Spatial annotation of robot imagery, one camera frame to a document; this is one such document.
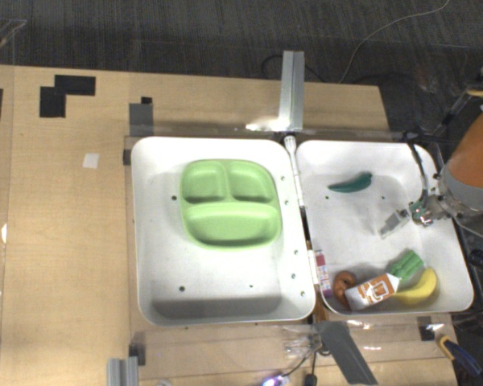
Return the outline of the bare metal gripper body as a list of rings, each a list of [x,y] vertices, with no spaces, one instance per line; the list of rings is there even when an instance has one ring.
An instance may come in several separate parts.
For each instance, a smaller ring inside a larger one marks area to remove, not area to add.
[[[461,219],[464,209],[461,204],[449,195],[429,195],[411,204],[411,218],[424,227],[437,220]]]

